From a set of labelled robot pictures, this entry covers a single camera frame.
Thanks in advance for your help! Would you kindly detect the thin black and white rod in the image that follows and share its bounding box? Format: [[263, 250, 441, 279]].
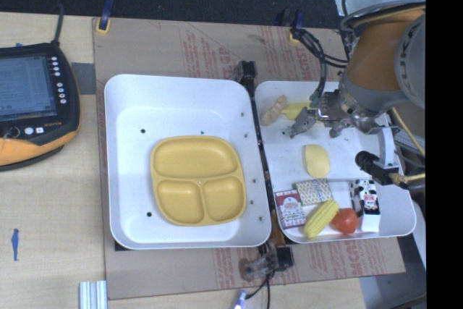
[[248, 77, 280, 247]]

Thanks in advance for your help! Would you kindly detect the pale yellow oval toy food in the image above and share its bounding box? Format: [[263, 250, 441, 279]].
[[302, 143, 331, 179]]

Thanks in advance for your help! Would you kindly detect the brown cardboard board red print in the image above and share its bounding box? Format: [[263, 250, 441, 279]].
[[92, 17, 407, 300]]

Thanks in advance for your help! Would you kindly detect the yellow divided plate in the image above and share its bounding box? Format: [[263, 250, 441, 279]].
[[150, 135, 247, 227]]

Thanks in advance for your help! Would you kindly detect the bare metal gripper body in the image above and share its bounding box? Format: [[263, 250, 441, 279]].
[[317, 90, 385, 135]]

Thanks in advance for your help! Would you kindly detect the red and white carton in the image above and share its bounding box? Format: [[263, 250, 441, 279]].
[[273, 188, 307, 230]]

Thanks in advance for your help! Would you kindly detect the black and white milk carton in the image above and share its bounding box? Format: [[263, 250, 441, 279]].
[[349, 179, 382, 233]]

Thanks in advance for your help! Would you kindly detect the white plastic tray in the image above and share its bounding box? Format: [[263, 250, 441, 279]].
[[103, 74, 272, 250], [254, 80, 417, 245]]

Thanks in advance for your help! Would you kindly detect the black block with thin wires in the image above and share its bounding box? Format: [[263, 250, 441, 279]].
[[230, 60, 258, 85], [239, 242, 294, 282]]

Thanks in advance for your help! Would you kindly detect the red tomato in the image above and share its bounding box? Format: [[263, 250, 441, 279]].
[[331, 208, 360, 234]]

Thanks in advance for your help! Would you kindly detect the tan ridged toy pastry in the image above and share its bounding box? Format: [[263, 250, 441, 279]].
[[260, 94, 289, 127]]

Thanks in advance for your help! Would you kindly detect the yellow squeeze bottle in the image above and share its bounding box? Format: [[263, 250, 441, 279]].
[[281, 101, 316, 121]]

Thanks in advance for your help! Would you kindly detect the yellow patterned packet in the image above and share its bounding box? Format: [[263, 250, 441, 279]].
[[292, 178, 334, 207]]

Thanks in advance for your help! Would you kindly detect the yellow corn cob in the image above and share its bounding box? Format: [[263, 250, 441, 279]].
[[303, 200, 340, 239]]

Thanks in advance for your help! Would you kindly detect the black cylinder on white bracket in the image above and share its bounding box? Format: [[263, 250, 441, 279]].
[[354, 126, 402, 186]]

